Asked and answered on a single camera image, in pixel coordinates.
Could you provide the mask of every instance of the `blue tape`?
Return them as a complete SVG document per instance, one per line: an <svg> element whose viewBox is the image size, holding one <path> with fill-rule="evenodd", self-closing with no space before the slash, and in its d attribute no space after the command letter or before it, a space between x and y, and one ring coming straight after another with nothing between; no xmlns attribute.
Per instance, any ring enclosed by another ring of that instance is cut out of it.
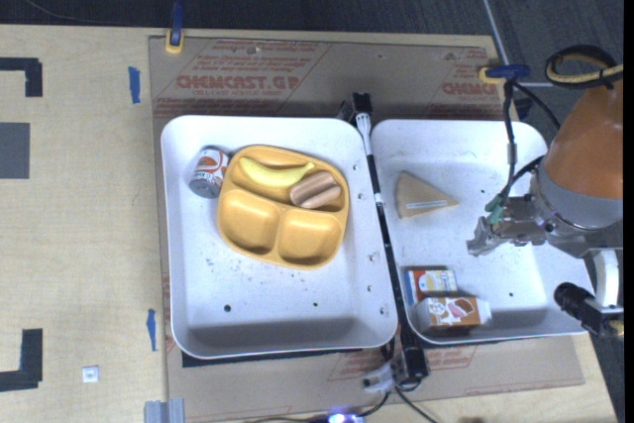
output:
<svg viewBox="0 0 634 423"><path fill-rule="evenodd" d="M155 313L154 309L148 310L148 319L146 320L153 351L157 350L157 320L155 319Z"/></svg>
<svg viewBox="0 0 634 423"><path fill-rule="evenodd" d="M132 103L138 104L141 102L139 94L141 93L141 72L135 67L128 67L128 74L130 74L130 95L132 95Z"/></svg>

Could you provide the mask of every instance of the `blue clip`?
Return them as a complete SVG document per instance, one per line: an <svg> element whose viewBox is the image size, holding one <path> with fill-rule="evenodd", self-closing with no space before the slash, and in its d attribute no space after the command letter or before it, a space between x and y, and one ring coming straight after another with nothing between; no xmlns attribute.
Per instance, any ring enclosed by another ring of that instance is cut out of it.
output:
<svg viewBox="0 0 634 423"><path fill-rule="evenodd" d="M511 63L510 65L499 65L487 69L484 74L487 78L518 79L530 75L531 68L522 63Z"/></svg>
<svg viewBox="0 0 634 423"><path fill-rule="evenodd" d="M165 37L165 50L169 53L180 53L185 42L185 36L182 33L183 8L178 1L174 2L171 10L171 29L167 31Z"/></svg>

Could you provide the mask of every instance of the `orange object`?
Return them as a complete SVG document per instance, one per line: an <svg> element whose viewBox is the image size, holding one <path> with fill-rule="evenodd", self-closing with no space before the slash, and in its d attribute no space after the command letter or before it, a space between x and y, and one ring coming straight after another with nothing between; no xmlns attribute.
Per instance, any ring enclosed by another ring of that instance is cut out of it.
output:
<svg viewBox="0 0 634 423"><path fill-rule="evenodd" d="M623 198L623 80L583 93L544 157L559 186L578 194Z"/></svg>
<svg viewBox="0 0 634 423"><path fill-rule="evenodd" d="M241 158L271 168L314 168L306 175L328 171L341 188L338 197L314 209L296 207L290 188L256 184L240 165ZM217 224L222 239L235 251L268 263L317 268L332 260L344 239L349 191L346 179L330 164L297 152L256 145L232 156L218 198Z"/></svg>

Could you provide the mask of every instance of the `gray square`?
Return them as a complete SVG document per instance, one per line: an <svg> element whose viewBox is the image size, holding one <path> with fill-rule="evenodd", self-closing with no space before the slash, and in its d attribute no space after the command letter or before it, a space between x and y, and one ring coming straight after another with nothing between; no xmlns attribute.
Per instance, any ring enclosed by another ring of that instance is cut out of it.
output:
<svg viewBox="0 0 634 423"><path fill-rule="evenodd" d="M0 178L28 178L31 124L0 122Z"/></svg>

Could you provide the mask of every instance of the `can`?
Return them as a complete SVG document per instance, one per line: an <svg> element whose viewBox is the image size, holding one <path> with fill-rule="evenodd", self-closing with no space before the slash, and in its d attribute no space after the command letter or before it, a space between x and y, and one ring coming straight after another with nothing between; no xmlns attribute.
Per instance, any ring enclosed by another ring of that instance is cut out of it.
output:
<svg viewBox="0 0 634 423"><path fill-rule="evenodd" d="M201 197L213 199L220 194L229 156L216 147L205 147L198 154L189 188Z"/></svg>

